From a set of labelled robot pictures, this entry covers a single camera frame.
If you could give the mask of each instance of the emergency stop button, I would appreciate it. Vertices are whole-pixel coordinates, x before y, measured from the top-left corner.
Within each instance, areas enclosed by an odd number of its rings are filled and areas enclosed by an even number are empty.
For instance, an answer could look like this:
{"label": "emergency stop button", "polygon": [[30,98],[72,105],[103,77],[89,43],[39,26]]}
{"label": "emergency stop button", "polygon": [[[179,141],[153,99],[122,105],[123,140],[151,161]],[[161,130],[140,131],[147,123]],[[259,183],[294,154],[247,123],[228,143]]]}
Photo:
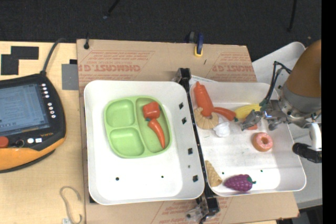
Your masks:
{"label": "emergency stop button", "polygon": [[0,148],[6,148],[8,147],[9,140],[5,136],[0,136]]}

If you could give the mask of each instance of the display screen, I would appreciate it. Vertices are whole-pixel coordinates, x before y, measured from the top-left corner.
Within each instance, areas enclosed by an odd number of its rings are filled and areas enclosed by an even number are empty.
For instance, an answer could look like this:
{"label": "display screen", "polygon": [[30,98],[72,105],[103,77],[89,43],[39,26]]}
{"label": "display screen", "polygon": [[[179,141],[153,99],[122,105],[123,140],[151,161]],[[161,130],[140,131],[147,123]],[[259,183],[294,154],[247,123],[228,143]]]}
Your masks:
{"label": "display screen", "polygon": [[0,135],[50,127],[38,84],[0,89]]}

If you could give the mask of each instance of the green plate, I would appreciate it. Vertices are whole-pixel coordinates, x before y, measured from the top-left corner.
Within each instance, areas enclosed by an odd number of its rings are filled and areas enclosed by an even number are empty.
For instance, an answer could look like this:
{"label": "green plate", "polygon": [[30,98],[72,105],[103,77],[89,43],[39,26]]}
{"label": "green plate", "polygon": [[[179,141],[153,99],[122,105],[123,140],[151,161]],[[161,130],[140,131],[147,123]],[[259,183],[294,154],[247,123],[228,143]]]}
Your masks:
{"label": "green plate", "polygon": [[[144,105],[156,101],[160,106],[160,123],[165,137],[162,148],[157,135],[143,116]],[[172,133],[162,104],[149,96],[127,97],[109,102],[104,109],[104,123],[109,144],[123,158],[140,158],[165,152],[171,145]]]}

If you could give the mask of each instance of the cardboard box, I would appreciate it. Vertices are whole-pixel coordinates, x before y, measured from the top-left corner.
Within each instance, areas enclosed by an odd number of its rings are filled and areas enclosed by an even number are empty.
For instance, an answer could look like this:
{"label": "cardboard box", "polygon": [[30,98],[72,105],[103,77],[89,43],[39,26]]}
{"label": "cardboard box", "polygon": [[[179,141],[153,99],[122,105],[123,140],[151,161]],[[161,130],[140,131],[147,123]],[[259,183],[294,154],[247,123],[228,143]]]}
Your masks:
{"label": "cardboard box", "polygon": [[[90,40],[85,49],[85,42],[77,40],[87,223],[195,223],[185,218],[197,205],[195,200],[112,206],[90,202],[83,90],[93,80],[171,81],[178,68],[190,68],[192,75],[215,81],[256,82],[247,47],[204,44],[203,56],[197,57],[194,44]],[[291,192],[218,197],[218,202],[220,212],[206,223],[286,219],[299,213]]]}

